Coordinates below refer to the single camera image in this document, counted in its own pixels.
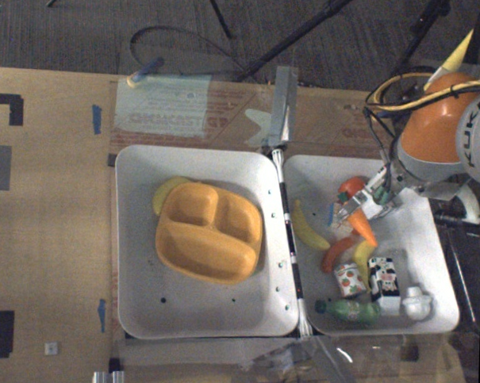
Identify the brown cardboard board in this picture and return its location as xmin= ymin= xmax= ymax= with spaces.
xmin=98 ymin=74 xmax=474 ymax=383

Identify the white plastic bottle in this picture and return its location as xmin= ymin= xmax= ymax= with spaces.
xmin=400 ymin=285 xmax=434 ymax=322

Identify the blue and white packet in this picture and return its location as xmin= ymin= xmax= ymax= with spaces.
xmin=326 ymin=201 xmax=355 ymax=234

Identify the green plastic bottle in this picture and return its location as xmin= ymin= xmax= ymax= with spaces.
xmin=313 ymin=297 xmax=382 ymax=327

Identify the orange divided plate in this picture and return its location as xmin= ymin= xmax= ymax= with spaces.
xmin=152 ymin=179 xmax=266 ymax=287

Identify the red tomato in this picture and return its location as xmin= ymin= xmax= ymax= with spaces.
xmin=336 ymin=175 xmax=367 ymax=201

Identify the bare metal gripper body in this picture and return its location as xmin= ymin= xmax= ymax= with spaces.
xmin=355 ymin=163 xmax=405 ymax=222

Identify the cow print carton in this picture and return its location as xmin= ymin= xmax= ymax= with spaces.
xmin=365 ymin=256 xmax=404 ymax=316

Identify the orange sausage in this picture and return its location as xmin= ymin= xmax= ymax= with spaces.
xmin=320 ymin=235 xmax=355 ymax=275

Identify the white plastic tray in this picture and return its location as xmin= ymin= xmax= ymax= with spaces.
xmin=275 ymin=153 xmax=467 ymax=343
xmin=106 ymin=143 xmax=308 ymax=347

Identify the orange carrot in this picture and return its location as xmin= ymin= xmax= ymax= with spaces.
xmin=346 ymin=208 xmax=381 ymax=248

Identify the black cylinder on white bracket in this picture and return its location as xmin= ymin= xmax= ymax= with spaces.
xmin=432 ymin=182 xmax=480 ymax=229

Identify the strawberry print can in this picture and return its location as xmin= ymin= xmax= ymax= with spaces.
xmin=332 ymin=262 xmax=368 ymax=300

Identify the small yellow banana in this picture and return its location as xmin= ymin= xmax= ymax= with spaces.
xmin=351 ymin=239 xmax=378 ymax=291

